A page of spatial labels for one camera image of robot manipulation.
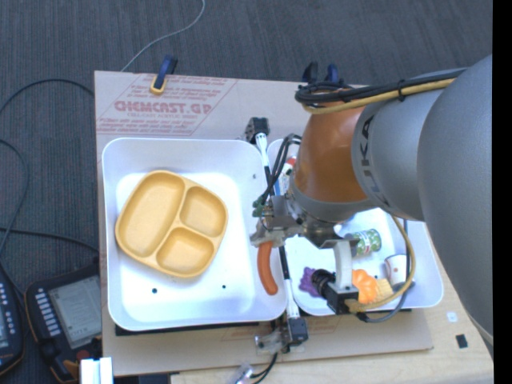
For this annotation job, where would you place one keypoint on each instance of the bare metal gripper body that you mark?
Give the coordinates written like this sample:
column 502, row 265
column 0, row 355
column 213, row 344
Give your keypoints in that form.
column 285, row 218

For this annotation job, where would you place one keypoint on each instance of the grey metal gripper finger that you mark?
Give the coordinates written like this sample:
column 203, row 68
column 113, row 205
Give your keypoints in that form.
column 259, row 239
column 278, row 241

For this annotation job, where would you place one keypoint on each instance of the orange toy sausage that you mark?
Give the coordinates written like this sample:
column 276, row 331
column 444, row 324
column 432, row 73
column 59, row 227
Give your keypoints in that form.
column 265, row 270

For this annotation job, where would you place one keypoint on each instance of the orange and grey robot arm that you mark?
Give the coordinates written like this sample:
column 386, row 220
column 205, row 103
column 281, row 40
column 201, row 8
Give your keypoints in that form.
column 400, row 154

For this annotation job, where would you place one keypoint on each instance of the white and red bottle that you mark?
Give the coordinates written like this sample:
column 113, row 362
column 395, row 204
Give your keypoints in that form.
column 289, row 172

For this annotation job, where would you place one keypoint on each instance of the purple toy grapes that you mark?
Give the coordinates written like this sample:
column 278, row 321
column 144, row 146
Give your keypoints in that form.
column 306, row 280

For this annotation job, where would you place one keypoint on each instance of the thin black and white rod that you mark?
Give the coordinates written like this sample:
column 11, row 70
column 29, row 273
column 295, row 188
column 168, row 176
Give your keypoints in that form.
column 289, row 290

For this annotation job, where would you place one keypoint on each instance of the white plastic tray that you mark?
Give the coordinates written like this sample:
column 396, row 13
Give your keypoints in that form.
column 416, row 254
column 244, row 294

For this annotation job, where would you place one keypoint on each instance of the green and white can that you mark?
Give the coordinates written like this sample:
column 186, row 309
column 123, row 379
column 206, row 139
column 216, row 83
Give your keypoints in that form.
column 368, row 241

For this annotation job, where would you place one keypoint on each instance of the orange and yellow toy food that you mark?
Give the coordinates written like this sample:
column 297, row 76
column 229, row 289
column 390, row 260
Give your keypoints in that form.
column 366, row 286

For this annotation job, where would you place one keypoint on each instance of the yellow divided plate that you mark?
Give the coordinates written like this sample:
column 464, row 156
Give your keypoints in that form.
column 160, row 210

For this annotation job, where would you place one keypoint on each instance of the white cup with red dot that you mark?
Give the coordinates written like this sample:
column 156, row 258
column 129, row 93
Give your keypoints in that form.
column 397, row 270

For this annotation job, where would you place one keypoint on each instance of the brown cardboard board, red print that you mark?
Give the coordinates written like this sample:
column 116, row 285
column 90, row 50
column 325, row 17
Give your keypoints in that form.
column 256, row 98

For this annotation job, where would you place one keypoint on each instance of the black cylinder on white bracket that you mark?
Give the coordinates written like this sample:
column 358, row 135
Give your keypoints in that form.
column 338, row 290

